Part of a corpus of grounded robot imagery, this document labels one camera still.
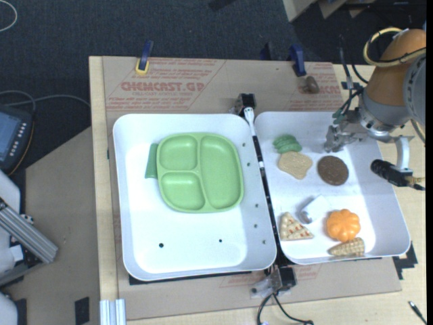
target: black floor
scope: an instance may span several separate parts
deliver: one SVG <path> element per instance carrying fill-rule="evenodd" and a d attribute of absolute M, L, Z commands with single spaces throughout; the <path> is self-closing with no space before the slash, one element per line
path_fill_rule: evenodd
<path fill-rule="evenodd" d="M 351 18 L 341 9 L 323 19 L 317 4 L 289 23 L 282 0 L 4 0 L 18 20 L 0 32 L 0 92 L 34 98 L 73 95 L 89 100 L 89 56 L 139 56 L 146 39 L 152 55 L 175 58 L 260 58 L 271 42 L 276 60 L 293 43 L 306 61 L 339 63 L 343 35 L 357 64 L 369 36 L 386 26 L 421 28 L 426 0 L 379 0 L 377 8 Z M 409 5 L 389 8 L 396 1 Z M 0 29 L 13 20 L 0 3 Z M 25 99 L 0 95 L 0 104 Z M 30 109 L 29 105 L 21 107 Z M 25 169 L 91 124 L 89 108 L 69 98 L 37 102 L 35 135 Z"/>

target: screen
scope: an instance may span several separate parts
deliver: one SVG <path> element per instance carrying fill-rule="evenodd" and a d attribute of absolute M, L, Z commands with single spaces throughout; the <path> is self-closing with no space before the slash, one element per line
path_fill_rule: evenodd
<path fill-rule="evenodd" d="M 6 159 L 20 121 L 19 118 L 0 112 L 0 161 Z"/>

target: black device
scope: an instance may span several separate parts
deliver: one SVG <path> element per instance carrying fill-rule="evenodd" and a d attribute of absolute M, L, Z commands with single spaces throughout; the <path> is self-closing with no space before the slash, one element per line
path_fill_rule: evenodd
<path fill-rule="evenodd" d="M 19 165 L 32 136 L 32 114 L 0 105 L 0 169 L 7 173 Z"/>

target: blue clamp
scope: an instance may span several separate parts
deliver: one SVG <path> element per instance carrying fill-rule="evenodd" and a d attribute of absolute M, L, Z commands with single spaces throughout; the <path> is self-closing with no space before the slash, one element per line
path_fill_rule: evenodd
<path fill-rule="evenodd" d="M 296 76 L 301 77 L 306 75 L 304 66 L 304 52 L 302 51 L 301 46 L 297 44 L 291 45 L 289 48 L 289 56 L 287 60 L 295 61 L 293 69 L 296 73 Z"/>
<path fill-rule="evenodd" d="M 149 69 L 149 57 L 154 47 L 154 42 L 147 40 L 143 47 L 143 52 L 141 53 L 141 58 L 138 59 L 137 65 L 135 66 L 135 72 L 141 76 L 147 73 Z"/>

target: white tray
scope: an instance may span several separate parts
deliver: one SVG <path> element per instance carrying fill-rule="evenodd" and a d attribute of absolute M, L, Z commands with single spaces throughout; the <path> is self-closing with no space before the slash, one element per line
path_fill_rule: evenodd
<path fill-rule="evenodd" d="M 237 148 L 244 197 L 222 213 L 182 213 L 145 179 L 150 145 L 174 133 L 218 133 Z M 247 122 L 233 114 L 127 114 L 113 128 L 123 261 L 139 280 L 262 270 L 277 249 Z"/>
<path fill-rule="evenodd" d="M 367 139 L 328 154 L 323 145 L 332 121 L 331 112 L 264 112 L 257 116 L 255 126 L 277 226 L 283 213 L 291 212 L 299 219 L 299 210 L 322 195 L 332 209 L 347 208 L 360 217 L 361 231 L 357 236 L 365 241 L 363 258 L 404 254 L 409 249 L 410 237 L 394 189 L 370 171 L 371 162 L 382 159 L 378 143 Z M 302 180 L 277 167 L 279 154 L 273 141 L 284 133 L 294 135 L 303 147 L 301 153 L 313 160 L 313 166 Z M 317 161 L 326 155 L 337 156 L 348 166 L 349 177 L 345 184 L 331 186 L 317 174 Z M 298 264 L 348 259 L 327 253 L 338 243 L 325 233 L 327 215 L 324 211 L 316 221 L 305 225 L 315 235 L 313 239 L 281 241 L 282 251 L 288 259 Z"/>

